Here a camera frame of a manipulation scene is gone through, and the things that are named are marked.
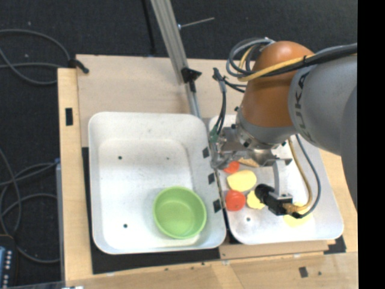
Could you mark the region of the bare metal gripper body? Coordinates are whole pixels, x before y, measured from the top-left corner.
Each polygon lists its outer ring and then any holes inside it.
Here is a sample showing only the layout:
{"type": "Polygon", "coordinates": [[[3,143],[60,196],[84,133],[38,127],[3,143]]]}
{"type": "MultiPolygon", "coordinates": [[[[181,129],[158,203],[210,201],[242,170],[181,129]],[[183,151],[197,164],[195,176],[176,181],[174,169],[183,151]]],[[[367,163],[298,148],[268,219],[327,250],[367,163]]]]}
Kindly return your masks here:
{"type": "Polygon", "coordinates": [[[241,127],[232,125],[224,127],[215,142],[215,154],[227,157],[241,157],[240,163],[247,165],[271,165],[278,159],[273,154],[273,148],[253,138],[241,127]]]}

